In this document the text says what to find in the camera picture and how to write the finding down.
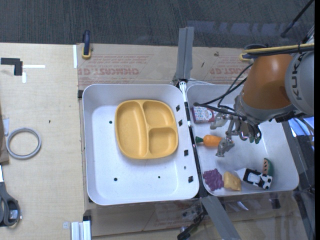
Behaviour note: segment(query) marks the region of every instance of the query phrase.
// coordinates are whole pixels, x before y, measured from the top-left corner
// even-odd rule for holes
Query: silver ring
[[[26,154],[26,155],[16,154],[10,148],[10,141],[15,135],[17,135],[19,133],[25,133],[25,132],[31,133],[36,137],[36,139],[38,141],[38,146],[30,154]],[[41,147],[41,138],[40,138],[39,133],[37,133],[34,129],[28,128],[28,127],[22,127],[22,128],[17,128],[15,130],[13,130],[12,132],[10,132],[10,134],[8,135],[8,138],[6,139],[6,148],[8,149],[9,154],[15,159],[24,160],[24,159],[32,158],[33,156],[35,156],[39,152],[40,147]]]

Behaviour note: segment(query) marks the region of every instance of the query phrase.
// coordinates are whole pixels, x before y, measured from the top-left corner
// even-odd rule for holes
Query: dark gray carpet
[[[194,26],[194,46],[296,44],[314,24],[314,2],[280,33],[308,1],[0,0],[0,42],[76,44],[88,29],[94,43],[176,46],[179,28]]]

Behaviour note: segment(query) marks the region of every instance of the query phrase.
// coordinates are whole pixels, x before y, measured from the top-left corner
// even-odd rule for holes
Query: black scissors handle
[[[10,211],[17,211],[16,218],[10,218]],[[4,182],[0,182],[0,223],[6,226],[14,225],[20,218],[21,211],[18,201],[15,200],[6,190]]]

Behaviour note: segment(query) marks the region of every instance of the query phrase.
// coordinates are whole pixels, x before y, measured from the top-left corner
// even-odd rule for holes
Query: scissors
[[[0,164],[0,225],[13,226],[20,219],[21,210],[18,201],[6,190],[2,166]]]

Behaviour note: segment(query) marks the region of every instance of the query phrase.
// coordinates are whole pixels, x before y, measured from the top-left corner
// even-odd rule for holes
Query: yellow plate
[[[171,108],[158,100],[132,99],[115,111],[115,135],[121,152],[133,159],[171,155],[178,146],[178,129]]]

